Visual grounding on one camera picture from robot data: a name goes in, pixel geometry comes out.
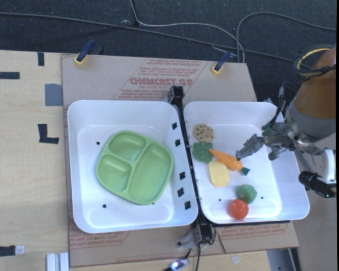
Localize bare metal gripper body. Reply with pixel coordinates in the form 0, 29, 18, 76
263, 122, 319, 154

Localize orange carrot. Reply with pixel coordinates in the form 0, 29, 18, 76
208, 148, 251, 176

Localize white plastic tray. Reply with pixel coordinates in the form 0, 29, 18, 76
183, 100, 311, 225
67, 99, 199, 234

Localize yellow flat slice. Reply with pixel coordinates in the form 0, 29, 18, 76
208, 160, 231, 189

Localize green toy pepper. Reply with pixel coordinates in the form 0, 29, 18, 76
236, 183, 258, 205

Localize green lettuce leaf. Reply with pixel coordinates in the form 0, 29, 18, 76
192, 141, 214, 164

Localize tan chocolate chip biscuit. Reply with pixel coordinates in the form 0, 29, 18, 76
192, 124, 215, 143

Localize thin black rod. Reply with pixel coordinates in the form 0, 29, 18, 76
176, 102, 205, 226

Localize red toy tomato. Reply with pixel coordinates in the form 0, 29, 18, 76
227, 198, 250, 220

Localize green divided plate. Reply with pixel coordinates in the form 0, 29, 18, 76
95, 130, 175, 206

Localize brown cardboard board red print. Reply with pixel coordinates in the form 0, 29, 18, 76
60, 54, 301, 268

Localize black cylinder on white bracket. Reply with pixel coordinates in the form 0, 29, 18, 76
298, 148, 337, 199

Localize black block with thin wires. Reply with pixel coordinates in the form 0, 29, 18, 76
168, 85, 185, 105
197, 223, 216, 244

